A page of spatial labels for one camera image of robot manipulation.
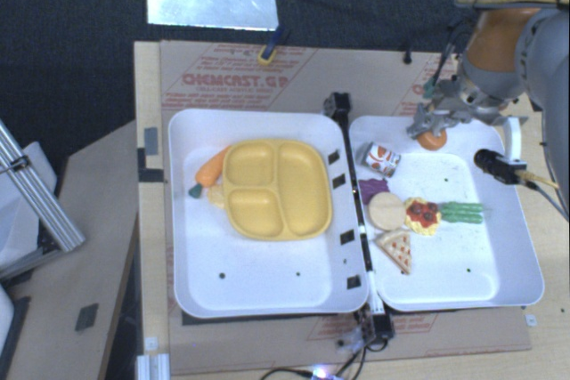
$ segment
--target toy soda can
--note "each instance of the toy soda can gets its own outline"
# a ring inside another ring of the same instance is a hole
[[[363,162],[374,171],[378,171],[386,177],[390,177],[394,174],[398,163],[400,163],[400,158],[402,158],[400,154],[396,154],[392,150],[388,150],[376,142],[373,142],[370,144],[370,147],[366,149]]]

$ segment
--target orange toy object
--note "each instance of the orange toy object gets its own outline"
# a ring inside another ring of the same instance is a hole
[[[469,61],[479,69],[515,71],[515,46],[538,8],[506,8],[482,12],[467,45]]]
[[[224,170],[225,154],[229,149],[230,146],[221,150],[199,168],[194,176],[196,185],[188,192],[191,197],[198,198],[204,187],[211,187],[216,183]]]
[[[439,136],[435,136],[429,130],[418,135],[419,145],[427,150],[441,149],[447,143],[447,132],[442,130]]]

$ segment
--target toy cookie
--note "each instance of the toy cookie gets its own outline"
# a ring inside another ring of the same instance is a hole
[[[370,200],[368,216],[376,228],[391,231],[402,227],[406,210],[402,200],[394,193],[381,192]]]

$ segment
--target black connector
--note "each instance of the black connector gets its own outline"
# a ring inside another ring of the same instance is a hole
[[[508,163],[503,160],[504,157],[494,150],[481,149],[478,150],[473,157],[475,165],[481,168],[485,173],[490,174],[497,181],[504,184],[519,184],[520,178],[516,171],[526,170],[526,162]]]
[[[332,117],[334,120],[337,120],[336,117],[348,116],[352,108],[350,95],[348,93],[334,92],[324,101],[322,108],[324,115]]]
[[[368,343],[368,345],[374,350],[375,346],[384,345],[388,340],[392,339],[395,335],[395,331],[389,313],[384,315],[372,315],[372,323],[376,337],[373,341]]]

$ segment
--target toy carrot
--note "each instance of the toy carrot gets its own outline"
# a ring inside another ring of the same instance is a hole
[[[199,198],[204,187],[211,187],[216,183],[224,168],[224,157],[229,148],[230,146],[221,150],[199,168],[194,176],[196,185],[188,191],[191,197]]]

